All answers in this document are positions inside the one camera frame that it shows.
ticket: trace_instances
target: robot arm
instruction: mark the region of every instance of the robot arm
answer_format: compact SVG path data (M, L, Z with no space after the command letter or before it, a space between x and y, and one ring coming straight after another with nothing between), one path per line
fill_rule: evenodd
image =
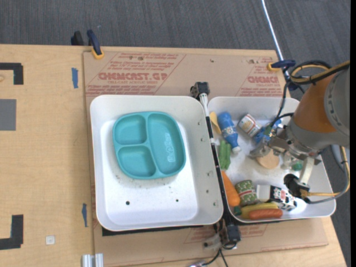
M251 153L261 156L272 149L276 154L283 154L284 159L301 160L300 177L288 174L284 183L293 196L309 201L308 181L313 166L320 162L317 157L330 145L350 146L349 62L309 78L291 77L291 80L312 84L288 125L277 130L268 143Z

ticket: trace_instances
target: blue tape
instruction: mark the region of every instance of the blue tape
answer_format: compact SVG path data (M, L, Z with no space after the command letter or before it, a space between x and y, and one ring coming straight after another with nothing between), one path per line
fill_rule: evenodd
M84 226L87 228L88 227L88 223L87 223L87 204L83 204L82 215L83 215L83 219L84 219Z
M78 69L72 67L72 81L74 88L78 88Z

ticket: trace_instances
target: wooden table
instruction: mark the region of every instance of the wooden table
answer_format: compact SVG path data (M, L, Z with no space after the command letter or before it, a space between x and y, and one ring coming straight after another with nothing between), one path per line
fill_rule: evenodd
M17 106L16 130L0 131L0 239L11 234L11 216L23 215L23 244L0 250L2 266L80 266L83 254L95 253L82 59L83 52L90 50L0 45L0 62L21 63L24 73L24 85L14 85L13 72L0 71L0 99L16 100ZM236 54L234 50L169 50ZM78 70L78 88L73 87L72 68ZM83 204L88 206L87 227ZM331 219L322 218L321 223L326 246L231 255L226 261L229 266L346 266ZM46 237L52 235L55 243L48 237L46 244ZM182 260L154 265L188 266L196 261ZM211 266L224 263L218 258Z

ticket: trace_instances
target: gray carpet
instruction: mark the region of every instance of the gray carpet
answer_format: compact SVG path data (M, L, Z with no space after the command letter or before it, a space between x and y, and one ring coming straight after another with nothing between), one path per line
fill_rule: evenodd
M350 59L351 0L264 0L280 53L297 63ZM0 0L0 43L67 45L92 29L103 46L277 50L262 0ZM300 91L292 91L300 99ZM334 191L344 185L331 149ZM350 191L332 216L351 266Z

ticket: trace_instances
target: blue bottle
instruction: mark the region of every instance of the blue bottle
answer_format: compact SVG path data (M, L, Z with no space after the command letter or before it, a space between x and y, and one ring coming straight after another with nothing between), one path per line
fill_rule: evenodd
M228 112L219 114L217 116L217 123L220 127L223 138L231 145L233 153L239 153L239 151L241 151L241 147L238 144L238 132L231 119L231 115Z

